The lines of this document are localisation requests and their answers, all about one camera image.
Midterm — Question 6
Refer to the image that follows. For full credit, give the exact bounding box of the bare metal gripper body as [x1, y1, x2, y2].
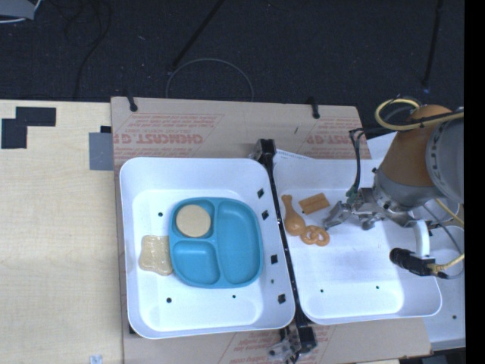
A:
[350, 187, 416, 228]

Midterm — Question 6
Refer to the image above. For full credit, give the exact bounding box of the orange rectangular waffle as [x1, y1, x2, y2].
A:
[298, 192, 331, 216]

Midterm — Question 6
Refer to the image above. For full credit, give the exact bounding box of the orange pretzel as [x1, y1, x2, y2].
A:
[299, 224, 331, 247]

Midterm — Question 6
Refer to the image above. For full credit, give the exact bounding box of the orange chicken drumstick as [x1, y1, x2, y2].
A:
[280, 193, 308, 237]

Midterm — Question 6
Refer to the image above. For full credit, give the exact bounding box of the white plastic tray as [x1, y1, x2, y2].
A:
[272, 156, 443, 326]
[119, 156, 297, 340]

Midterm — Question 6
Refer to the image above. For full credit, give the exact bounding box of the thin black rod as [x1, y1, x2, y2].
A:
[264, 152, 308, 331]

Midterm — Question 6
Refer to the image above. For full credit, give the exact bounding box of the blue divided plate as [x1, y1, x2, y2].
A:
[167, 196, 264, 290]

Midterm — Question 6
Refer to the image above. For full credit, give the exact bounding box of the brown cardboard board red print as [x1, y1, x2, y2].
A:
[110, 96, 433, 364]

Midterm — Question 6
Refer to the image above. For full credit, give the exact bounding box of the round tan biscuit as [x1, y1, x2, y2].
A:
[174, 204, 212, 239]

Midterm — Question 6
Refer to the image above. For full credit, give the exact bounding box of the pale yellow bread slice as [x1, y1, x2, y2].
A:
[137, 234, 174, 277]

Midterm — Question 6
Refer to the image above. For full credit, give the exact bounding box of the black cylinder on white bracket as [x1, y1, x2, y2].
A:
[389, 220, 437, 278]

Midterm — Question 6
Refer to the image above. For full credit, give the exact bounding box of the black block with thin wires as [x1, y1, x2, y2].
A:
[254, 138, 277, 163]
[294, 323, 317, 354]

